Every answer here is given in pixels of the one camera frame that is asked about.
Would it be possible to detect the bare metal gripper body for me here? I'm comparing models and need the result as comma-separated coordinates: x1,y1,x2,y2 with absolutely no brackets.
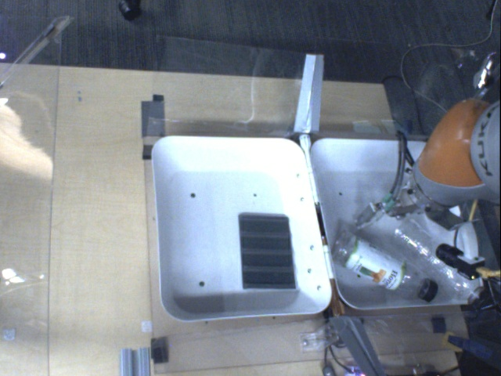
387,182,436,218

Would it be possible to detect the white plastic tray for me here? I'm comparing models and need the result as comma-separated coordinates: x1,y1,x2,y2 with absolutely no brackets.
150,135,333,323
308,137,485,311

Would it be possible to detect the clear bottle with white label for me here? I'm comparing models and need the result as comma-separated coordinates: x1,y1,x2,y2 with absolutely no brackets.
331,220,440,303

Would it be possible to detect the clear plastic bottle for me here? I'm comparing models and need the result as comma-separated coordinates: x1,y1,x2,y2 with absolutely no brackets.
393,225,483,306

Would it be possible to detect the thin black and white rod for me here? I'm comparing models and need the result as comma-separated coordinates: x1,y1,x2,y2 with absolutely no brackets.
299,134,335,285

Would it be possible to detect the black ribbed block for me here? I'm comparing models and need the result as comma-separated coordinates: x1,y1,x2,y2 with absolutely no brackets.
238,211,297,291

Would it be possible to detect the black cylinder on white bracket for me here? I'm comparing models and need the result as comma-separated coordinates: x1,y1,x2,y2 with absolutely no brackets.
435,208,487,281

